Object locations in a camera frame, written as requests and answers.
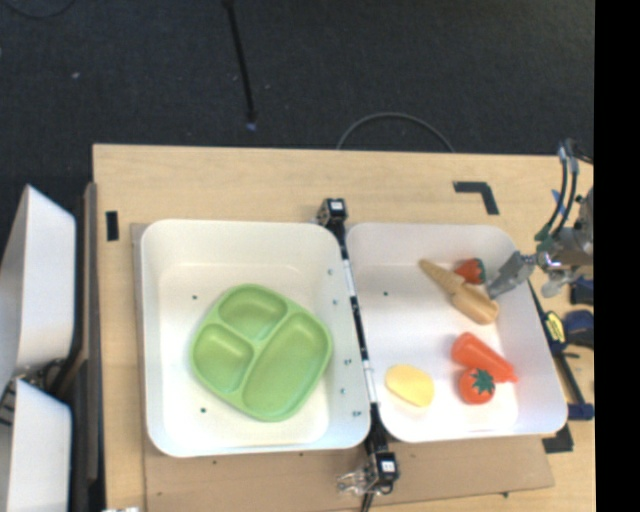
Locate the yellow potato slice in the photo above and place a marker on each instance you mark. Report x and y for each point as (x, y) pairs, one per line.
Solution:
(410, 385)

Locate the beige ice cream cone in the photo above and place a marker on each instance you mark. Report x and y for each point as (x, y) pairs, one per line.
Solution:
(472, 302)

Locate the red strawberry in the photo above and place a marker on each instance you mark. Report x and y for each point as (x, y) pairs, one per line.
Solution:
(471, 270)

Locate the green divided plate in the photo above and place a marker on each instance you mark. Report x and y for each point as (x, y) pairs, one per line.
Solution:
(280, 365)

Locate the red tomato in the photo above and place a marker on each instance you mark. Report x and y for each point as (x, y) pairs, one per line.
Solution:
(475, 390)

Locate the orange carrot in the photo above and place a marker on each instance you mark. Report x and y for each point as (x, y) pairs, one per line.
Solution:
(477, 352)

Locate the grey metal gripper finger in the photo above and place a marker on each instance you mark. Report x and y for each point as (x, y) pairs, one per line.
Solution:
(522, 276)
(506, 274)

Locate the thin black and white rod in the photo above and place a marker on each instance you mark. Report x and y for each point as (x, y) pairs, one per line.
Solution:
(358, 320)

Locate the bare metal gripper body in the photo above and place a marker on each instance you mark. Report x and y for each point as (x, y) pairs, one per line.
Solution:
(575, 250)

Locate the white plastic tray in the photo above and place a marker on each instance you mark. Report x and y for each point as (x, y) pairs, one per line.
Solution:
(175, 250)
(400, 325)

